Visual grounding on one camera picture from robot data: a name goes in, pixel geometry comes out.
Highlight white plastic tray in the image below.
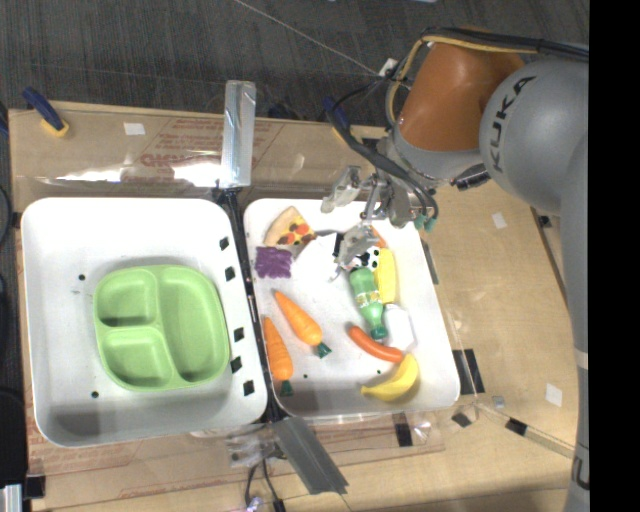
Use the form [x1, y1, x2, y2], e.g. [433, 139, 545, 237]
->
[19, 196, 269, 449]
[242, 197, 462, 419]

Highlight purple toy grapes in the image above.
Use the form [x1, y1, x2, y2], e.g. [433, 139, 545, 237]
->
[253, 245, 294, 281]

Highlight brown cardboard board red print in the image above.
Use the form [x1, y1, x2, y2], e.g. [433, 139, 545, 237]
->
[7, 99, 577, 512]

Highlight green plastic bottle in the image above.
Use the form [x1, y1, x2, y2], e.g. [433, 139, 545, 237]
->
[348, 265, 390, 342]

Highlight black and white carton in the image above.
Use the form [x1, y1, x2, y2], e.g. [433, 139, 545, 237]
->
[349, 244, 382, 270]

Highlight green divided plate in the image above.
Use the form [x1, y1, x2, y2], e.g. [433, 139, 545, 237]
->
[92, 264, 232, 393]

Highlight orange-red toy sausage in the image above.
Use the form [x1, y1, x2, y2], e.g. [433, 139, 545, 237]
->
[347, 324, 406, 364]

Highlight toy pizza slice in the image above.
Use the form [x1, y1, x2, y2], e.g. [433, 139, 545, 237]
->
[262, 205, 318, 250]

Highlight orange toy carrot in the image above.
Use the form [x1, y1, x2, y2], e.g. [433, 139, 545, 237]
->
[273, 289, 333, 360]
[261, 315, 296, 398]

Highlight white plastic bottle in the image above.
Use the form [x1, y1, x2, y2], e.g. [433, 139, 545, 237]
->
[383, 302, 418, 352]

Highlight yellow banana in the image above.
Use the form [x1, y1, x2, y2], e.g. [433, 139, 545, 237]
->
[360, 352, 421, 403]

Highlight black cylinder on white bracket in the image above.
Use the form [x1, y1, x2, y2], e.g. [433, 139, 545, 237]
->
[451, 163, 492, 192]

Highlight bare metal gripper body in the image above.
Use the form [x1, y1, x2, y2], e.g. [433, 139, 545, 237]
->
[362, 172, 420, 230]

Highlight yellow toy corn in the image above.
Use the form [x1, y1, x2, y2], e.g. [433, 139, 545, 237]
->
[373, 246, 399, 306]

